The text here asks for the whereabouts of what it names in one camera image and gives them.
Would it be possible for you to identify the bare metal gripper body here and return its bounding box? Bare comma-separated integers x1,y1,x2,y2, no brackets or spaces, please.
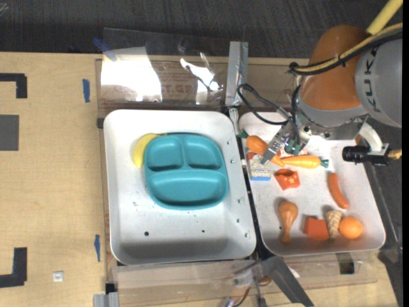
267,122,313,151

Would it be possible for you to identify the white and blue carton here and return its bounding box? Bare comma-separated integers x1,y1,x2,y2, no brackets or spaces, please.
245,152,272,182

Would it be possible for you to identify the orange carrot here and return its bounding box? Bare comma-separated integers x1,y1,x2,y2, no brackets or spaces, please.
280,154,330,169
236,129,286,168

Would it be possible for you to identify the red box with star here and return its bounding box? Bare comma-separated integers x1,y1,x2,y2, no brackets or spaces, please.
274,168,301,191

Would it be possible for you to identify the white plastic tray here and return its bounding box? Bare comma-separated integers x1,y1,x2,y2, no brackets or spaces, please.
238,111,387,257
102,109,258,266

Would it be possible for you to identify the brown chicken drumstick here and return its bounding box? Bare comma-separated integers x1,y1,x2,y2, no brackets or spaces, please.
277,200,299,245

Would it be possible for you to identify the orange sausage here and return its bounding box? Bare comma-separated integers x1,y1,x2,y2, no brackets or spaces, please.
327,172,350,210

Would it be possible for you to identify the blue divided plate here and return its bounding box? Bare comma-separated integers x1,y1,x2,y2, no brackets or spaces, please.
143,133,229,210

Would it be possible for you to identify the orange wedge block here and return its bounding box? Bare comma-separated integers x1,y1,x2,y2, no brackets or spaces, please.
302,216,330,242

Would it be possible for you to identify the beige ice cream cone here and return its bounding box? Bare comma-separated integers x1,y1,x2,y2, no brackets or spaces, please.
325,210,343,239

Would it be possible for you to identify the orange fruit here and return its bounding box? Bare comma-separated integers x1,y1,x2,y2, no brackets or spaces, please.
338,216,364,240

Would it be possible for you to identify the yellow banana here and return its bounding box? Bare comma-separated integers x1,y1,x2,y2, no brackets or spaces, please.
132,132,167,169

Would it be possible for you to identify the black cylinder on white bracket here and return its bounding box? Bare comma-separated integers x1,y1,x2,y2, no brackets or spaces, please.
341,122,391,168

